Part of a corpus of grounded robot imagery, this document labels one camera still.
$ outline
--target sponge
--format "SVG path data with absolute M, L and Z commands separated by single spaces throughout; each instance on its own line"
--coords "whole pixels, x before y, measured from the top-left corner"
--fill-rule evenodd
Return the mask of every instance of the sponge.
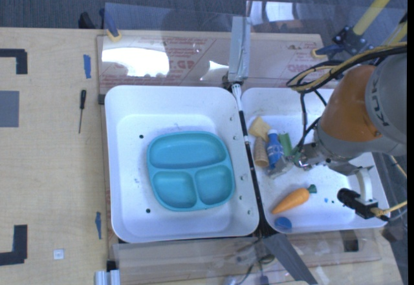
M 265 142 L 268 142 L 267 132 L 270 129 L 270 125 L 263 121 L 262 117 L 258 116 L 250 126 L 248 133 L 255 137 L 261 137 Z

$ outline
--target metal bracket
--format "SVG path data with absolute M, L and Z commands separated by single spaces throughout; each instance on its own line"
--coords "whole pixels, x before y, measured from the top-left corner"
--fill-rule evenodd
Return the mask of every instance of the metal bracket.
M 228 62 L 229 82 L 244 81 L 248 77 L 250 64 L 250 27 L 251 21 L 249 17 L 233 17 L 230 59 Z
M 355 34 L 350 26 L 345 26 L 339 33 L 333 37 L 332 41 L 337 45 L 343 46 L 343 49 L 355 55 L 367 46 L 367 40 L 363 36 Z
M 119 270 L 111 270 L 106 272 L 105 270 L 100 270 L 95 272 L 94 276 L 95 285 L 120 285 L 121 278 Z

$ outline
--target blue divided plate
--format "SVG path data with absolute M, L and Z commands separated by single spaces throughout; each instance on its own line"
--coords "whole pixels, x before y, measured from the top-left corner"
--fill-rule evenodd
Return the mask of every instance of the blue divided plate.
M 147 167 L 155 197 L 170 210 L 216 207 L 234 193 L 230 155 L 223 141 L 210 132 L 158 136 L 148 146 Z

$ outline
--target wooden table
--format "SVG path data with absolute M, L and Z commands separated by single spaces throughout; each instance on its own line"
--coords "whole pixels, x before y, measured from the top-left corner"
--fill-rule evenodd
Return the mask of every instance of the wooden table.
M 28 53 L 28 74 L 16 74 L 14 58 L 0 58 L 0 90 L 19 91 L 18 127 L 0 127 L 0 253 L 13 250 L 15 225 L 28 227 L 27 259 L 24 264 L 0 266 L 1 284 L 93 284 L 94 272 L 106 268 L 96 48 L 96 37 L 102 34 L 0 28 L 0 48 L 23 48 Z M 91 78 L 85 76 L 84 55 L 91 57 Z M 87 99 L 79 134 L 82 89 L 87 89 Z M 402 284 L 389 244 L 378 231 L 375 240 L 380 260 L 316 266 L 311 268 L 313 275 L 320 284 Z M 64 250 L 63 259 L 54 258 L 57 249 Z M 254 281 L 250 277 L 245 284 Z

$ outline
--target toy carrot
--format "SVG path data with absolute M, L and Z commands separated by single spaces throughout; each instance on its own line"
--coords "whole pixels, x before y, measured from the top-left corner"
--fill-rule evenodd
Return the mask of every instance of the toy carrot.
M 277 214 L 288 209 L 304 204 L 310 197 L 311 193 L 316 193 L 316 186 L 312 184 L 307 189 L 301 187 L 289 193 L 273 210 L 272 214 Z

